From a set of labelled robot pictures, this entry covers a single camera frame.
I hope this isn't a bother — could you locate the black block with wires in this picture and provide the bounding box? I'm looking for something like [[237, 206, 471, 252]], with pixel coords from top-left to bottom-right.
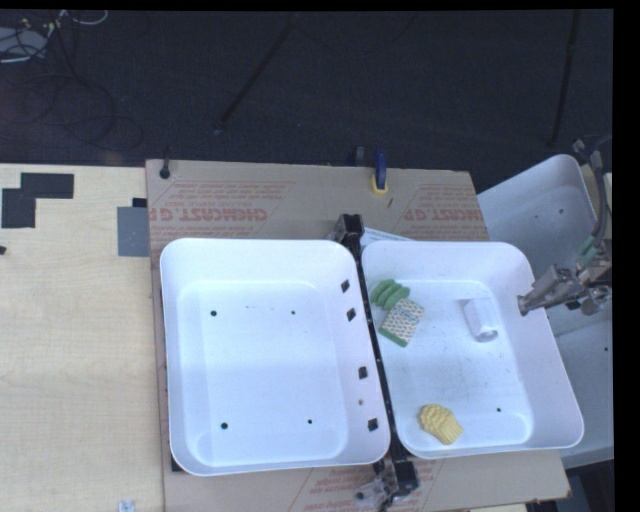
[[388, 458, 420, 497], [332, 213, 365, 245]]

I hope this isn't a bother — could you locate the white plastic bottle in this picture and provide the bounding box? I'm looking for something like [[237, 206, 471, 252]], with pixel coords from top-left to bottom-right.
[[462, 296, 500, 344]]

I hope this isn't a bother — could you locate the brown cardboard board red print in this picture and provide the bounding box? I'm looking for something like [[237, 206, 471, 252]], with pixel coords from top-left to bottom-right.
[[144, 158, 572, 512]]

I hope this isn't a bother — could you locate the white and green packet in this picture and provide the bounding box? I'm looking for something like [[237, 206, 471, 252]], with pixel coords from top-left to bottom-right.
[[377, 298, 426, 349]]

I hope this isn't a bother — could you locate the white paper slip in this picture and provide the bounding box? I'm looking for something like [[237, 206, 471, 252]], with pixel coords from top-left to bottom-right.
[[361, 226, 416, 243]]

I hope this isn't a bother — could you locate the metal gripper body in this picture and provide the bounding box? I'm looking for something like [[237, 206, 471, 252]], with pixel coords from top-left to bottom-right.
[[573, 263, 614, 317]]

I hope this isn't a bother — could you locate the thin black rod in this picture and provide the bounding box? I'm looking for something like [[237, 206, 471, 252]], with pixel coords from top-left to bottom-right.
[[347, 238, 404, 467]]

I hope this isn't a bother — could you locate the yellow toy cupcake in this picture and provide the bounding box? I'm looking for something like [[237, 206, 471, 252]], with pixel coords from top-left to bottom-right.
[[417, 403, 465, 446]]

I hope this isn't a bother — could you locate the white plastic tray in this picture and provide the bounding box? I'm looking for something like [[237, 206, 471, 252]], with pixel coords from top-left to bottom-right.
[[475, 153, 615, 470], [158, 236, 392, 477], [359, 239, 585, 460]]

